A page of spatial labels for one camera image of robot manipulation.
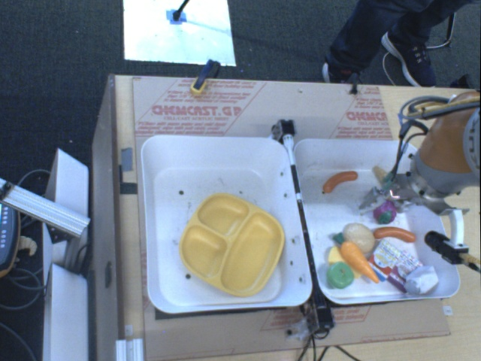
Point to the orange carrot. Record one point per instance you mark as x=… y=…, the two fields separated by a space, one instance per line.
x=359 y=259

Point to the white plastic tray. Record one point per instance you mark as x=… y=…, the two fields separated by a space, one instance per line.
x=169 y=216
x=338 y=211

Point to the orange sausage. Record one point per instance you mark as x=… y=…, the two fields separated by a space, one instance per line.
x=394 y=234
x=338 y=181

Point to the person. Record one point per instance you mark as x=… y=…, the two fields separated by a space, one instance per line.
x=383 y=13

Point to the purple and green toy vegetable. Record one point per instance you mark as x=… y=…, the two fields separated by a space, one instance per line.
x=385 y=213

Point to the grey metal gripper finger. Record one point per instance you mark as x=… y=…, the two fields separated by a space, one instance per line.
x=401 y=204
x=370 y=203

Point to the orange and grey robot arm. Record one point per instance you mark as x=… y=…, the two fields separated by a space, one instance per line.
x=441 y=145

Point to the pale yellow cone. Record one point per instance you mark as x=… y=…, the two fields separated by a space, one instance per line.
x=379 y=172

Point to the white and red printed carton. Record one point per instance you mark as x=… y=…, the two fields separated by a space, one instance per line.
x=394 y=256

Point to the thin black and white rod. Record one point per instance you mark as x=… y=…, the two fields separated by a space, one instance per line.
x=300 y=205

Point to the yellow divided plate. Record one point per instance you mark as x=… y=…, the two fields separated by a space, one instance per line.
x=244 y=254

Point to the black cylinder on white bracket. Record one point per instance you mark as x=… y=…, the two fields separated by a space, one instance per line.
x=445 y=244

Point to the white crumpled packet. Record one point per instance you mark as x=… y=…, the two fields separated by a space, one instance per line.
x=422 y=280

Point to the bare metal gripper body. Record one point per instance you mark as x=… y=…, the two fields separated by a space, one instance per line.
x=409 y=186

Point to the brown cardboard board red print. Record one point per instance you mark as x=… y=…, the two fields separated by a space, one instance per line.
x=244 y=107

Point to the beige round bread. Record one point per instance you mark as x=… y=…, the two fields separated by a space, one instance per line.
x=359 y=234

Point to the yellow cheese wedge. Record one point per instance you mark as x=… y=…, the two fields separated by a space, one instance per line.
x=334 y=257

